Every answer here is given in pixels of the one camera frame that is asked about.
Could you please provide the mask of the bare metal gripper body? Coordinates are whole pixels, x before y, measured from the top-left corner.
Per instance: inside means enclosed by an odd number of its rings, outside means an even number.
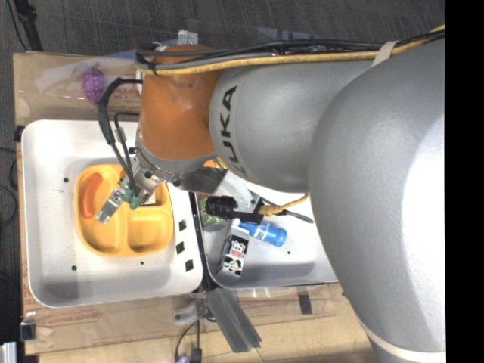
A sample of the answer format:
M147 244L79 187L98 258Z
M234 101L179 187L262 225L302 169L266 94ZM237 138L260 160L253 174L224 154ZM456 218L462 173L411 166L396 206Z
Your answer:
M118 161L126 173L118 186L119 196L151 196L159 183L179 180L173 160L152 156L128 156L127 159L118 156Z

